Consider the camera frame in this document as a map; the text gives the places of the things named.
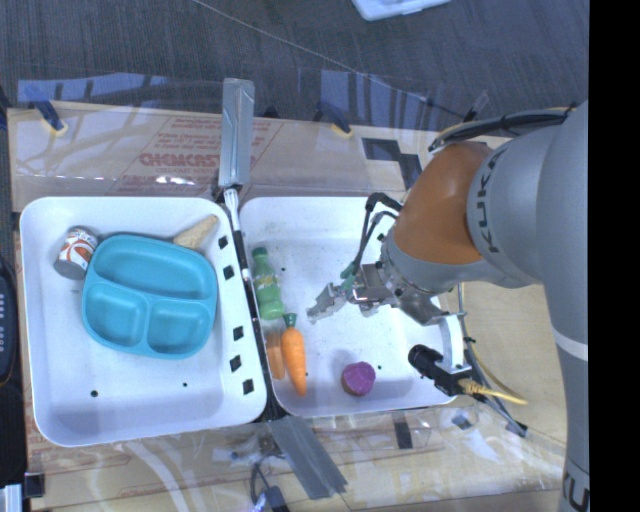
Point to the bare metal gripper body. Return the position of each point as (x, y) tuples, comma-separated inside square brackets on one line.
[(380, 292)]

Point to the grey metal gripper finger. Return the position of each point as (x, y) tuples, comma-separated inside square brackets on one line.
[(322, 310), (338, 290)]

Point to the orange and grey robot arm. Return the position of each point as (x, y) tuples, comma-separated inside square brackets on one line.
[(530, 200)]

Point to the orange carrot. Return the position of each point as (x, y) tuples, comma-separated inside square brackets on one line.
[(294, 352)]

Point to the white plastic tray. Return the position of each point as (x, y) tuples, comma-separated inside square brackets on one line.
[(125, 400), (325, 235)]

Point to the green plastic bottle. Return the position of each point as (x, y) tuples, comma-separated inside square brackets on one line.
[(267, 287)]

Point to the purple round toy cake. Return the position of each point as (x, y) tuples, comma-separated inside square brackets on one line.
[(358, 377)]

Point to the brown cardboard board, red print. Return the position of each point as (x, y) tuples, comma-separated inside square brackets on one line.
[(310, 150)]

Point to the tan bread piece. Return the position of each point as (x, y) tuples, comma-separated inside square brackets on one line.
[(196, 233)]

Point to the blue divided plate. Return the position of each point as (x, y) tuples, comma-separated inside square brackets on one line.
[(150, 295)]

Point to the orange and white can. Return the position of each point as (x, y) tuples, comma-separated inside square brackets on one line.
[(76, 252)]

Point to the black cylinder on white bracket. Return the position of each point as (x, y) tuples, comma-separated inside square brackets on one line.
[(434, 367)]

